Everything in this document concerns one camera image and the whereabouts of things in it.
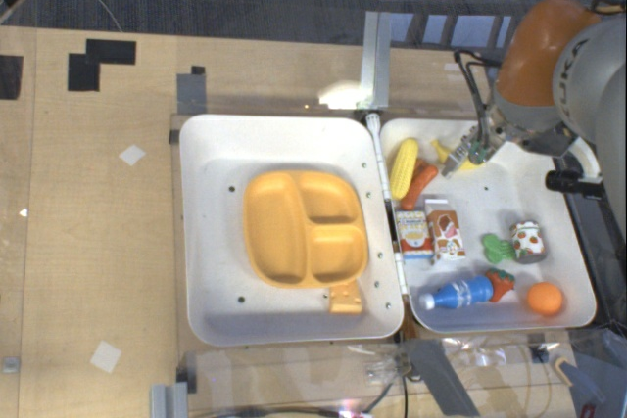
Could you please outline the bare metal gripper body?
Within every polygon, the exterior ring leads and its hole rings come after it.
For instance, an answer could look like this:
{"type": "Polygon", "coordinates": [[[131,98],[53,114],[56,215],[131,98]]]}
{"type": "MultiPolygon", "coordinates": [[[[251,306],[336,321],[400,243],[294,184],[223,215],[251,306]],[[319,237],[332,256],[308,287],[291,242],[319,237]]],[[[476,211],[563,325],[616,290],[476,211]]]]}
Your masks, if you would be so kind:
{"type": "Polygon", "coordinates": [[[506,141],[507,123],[498,108],[490,108],[461,139],[462,157],[472,164],[489,161],[506,141]]]}

